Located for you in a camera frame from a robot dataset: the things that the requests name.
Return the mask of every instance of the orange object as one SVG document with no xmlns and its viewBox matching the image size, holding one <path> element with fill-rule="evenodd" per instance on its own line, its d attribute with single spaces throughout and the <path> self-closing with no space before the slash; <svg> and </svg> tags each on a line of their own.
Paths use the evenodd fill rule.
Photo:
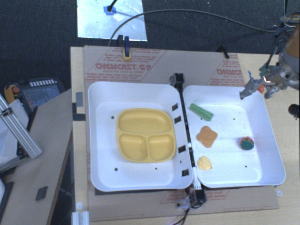
<svg viewBox="0 0 300 225">
<path fill-rule="evenodd" d="M 258 87 L 257 90 L 258 90 L 260 93 L 263 93 L 263 90 L 264 90 L 263 85 L 262 85 L 262 84 L 259 85 L 259 87 Z"/>
</svg>

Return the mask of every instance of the wooden table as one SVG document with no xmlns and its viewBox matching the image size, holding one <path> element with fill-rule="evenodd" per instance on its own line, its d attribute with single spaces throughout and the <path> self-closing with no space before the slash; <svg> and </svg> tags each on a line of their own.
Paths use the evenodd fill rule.
<svg viewBox="0 0 300 225">
<path fill-rule="evenodd" d="M 259 77 L 258 69 L 266 62 L 265 54 L 238 54 L 244 80 L 248 81 L 248 70 L 254 78 Z M 72 101 L 76 101 L 76 91 L 83 90 L 84 68 L 83 48 L 71 48 L 72 70 Z M 274 56 L 270 64 L 275 64 L 278 56 Z M 287 109 L 291 104 L 299 104 L 299 92 L 288 88 L 274 94 L 271 99 L 265 99 L 270 121 L 286 170 L 285 182 L 276 188 L 282 192 L 278 197 L 279 209 L 261 211 L 241 211 L 218 214 L 190 215 L 185 224 L 204 225 L 283 225 L 298 224 L 300 221 L 300 171 L 299 171 L 299 120 L 291 116 Z M 84 105 L 77 107 L 77 113 L 85 113 Z M 75 202 L 82 202 L 82 209 L 88 210 L 87 169 L 86 169 L 86 137 L 85 122 L 73 122 L 74 162 L 75 162 Z M 126 219 L 114 221 L 91 222 L 93 225 L 153 225 L 173 224 L 181 217 L 155 217 L 142 219 Z"/>
</svg>

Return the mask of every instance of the multimeter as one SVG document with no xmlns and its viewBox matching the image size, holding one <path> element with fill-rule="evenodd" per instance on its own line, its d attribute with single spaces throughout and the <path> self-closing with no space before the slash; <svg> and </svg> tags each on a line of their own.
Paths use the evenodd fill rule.
<svg viewBox="0 0 300 225">
<path fill-rule="evenodd" d="M 64 86 L 58 78 L 38 78 L 26 82 L 11 83 L 4 88 L 4 95 L 9 104 L 19 99 L 29 115 L 36 107 L 64 91 Z"/>
</svg>

